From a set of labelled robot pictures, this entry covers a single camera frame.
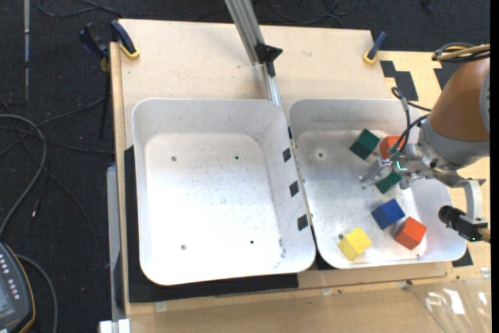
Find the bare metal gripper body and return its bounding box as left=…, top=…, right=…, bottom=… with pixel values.
left=391, top=144, right=469, bottom=189

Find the green cube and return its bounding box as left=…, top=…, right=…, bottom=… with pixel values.
left=374, top=171, right=403, bottom=195
left=349, top=128, right=381, bottom=161

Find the orange cube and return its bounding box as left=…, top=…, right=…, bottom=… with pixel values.
left=393, top=216, right=428, bottom=251
left=378, top=135, right=407, bottom=161

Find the blue cube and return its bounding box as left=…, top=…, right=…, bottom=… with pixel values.
left=370, top=198, right=407, bottom=231

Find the white plastic tray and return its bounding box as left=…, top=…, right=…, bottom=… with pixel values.
left=131, top=97, right=317, bottom=287
left=288, top=98, right=468, bottom=271

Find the yellow cube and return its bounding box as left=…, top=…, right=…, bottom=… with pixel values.
left=337, top=226, right=373, bottom=262

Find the thin black and white rod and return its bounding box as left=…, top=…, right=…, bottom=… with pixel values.
left=287, top=123, right=313, bottom=228

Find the pale wood board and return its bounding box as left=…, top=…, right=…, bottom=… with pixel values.
left=116, top=18, right=448, bottom=317

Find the black cylinder on white bracket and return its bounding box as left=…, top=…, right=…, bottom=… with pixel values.
left=437, top=179, right=490, bottom=243

